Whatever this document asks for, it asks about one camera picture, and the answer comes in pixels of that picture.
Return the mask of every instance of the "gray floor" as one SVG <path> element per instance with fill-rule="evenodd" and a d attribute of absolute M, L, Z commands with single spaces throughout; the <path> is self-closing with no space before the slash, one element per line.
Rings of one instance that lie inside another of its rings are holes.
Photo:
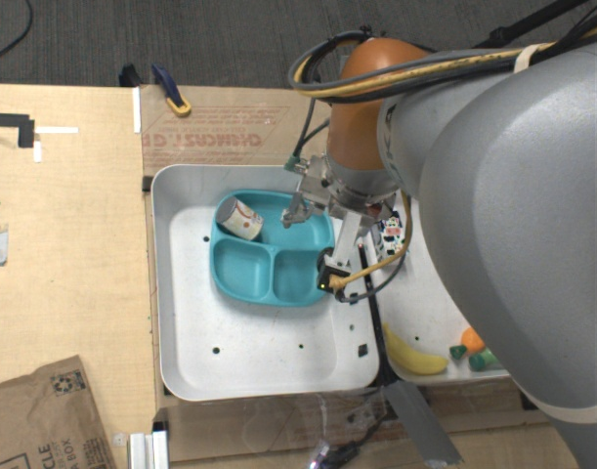
<path fill-rule="evenodd" d="M 150 64 L 160 63 L 184 85 L 288 88 L 291 63 L 340 31 L 368 24 L 434 49 L 461 49 L 554 0 L 30 1 L 33 28 L 0 59 L 0 82 L 113 86 L 127 63 L 151 82 Z M 590 7 L 516 44 L 556 40 Z M 27 16 L 22 0 L 0 0 L 0 49 Z"/>

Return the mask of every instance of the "banana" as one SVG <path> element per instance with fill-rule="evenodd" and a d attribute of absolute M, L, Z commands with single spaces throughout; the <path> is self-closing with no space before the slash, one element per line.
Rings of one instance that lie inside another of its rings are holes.
<path fill-rule="evenodd" d="M 449 361 L 447 358 L 420 353 L 410 347 L 402 337 L 391 330 L 387 323 L 383 323 L 383 333 L 385 335 L 387 355 L 398 366 L 416 375 L 434 375 L 444 371 L 448 366 Z"/>

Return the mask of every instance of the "blue divided plate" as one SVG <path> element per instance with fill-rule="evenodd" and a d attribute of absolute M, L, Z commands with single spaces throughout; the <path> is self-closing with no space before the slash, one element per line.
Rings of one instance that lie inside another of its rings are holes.
<path fill-rule="evenodd" d="M 299 307 L 318 302 L 325 293 L 316 287 L 318 255 L 335 241 L 328 215 L 313 215 L 286 229 L 280 217 L 291 194 L 239 190 L 220 204 L 232 196 L 261 215 L 264 224 L 248 241 L 213 221 L 210 265 L 217 286 L 235 299 L 257 304 Z"/>

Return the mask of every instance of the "white can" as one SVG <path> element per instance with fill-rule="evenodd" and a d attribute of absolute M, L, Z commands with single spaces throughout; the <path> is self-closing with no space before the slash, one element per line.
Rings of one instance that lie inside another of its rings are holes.
<path fill-rule="evenodd" d="M 263 228 L 263 217 L 234 196 L 225 199 L 216 210 L 216 222 L 236 236 L 254 239 Z"/>

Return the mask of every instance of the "wooden table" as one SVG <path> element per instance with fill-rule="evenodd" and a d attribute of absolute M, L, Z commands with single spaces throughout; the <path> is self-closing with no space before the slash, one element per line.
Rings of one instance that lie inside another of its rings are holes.
<path fill-rule="evenodd" d="M 149 432 L 155 359 L 131 89 L 0 85 L 0 112 L 79 129 L 41 136 L 42 162 L 35 163 L 31 149 L 18 148 L 17 130 L 0 128 L 0 224 L 9 228 L 9 257 L 0 267 L 0 382 L 78 354 L 107 436 Z M 576 468 L 548 424 L 452 439 L 466 460 L 461 469 Z M 125 469 L 126 448 L 112 450 Z M 364 451 L 390 467 L 425 467 L 409 440 Z M 299 467 L 304 453 L 246 458 L 191 467 Z M 364 456 L 350 467 L 372 466 Z"/>

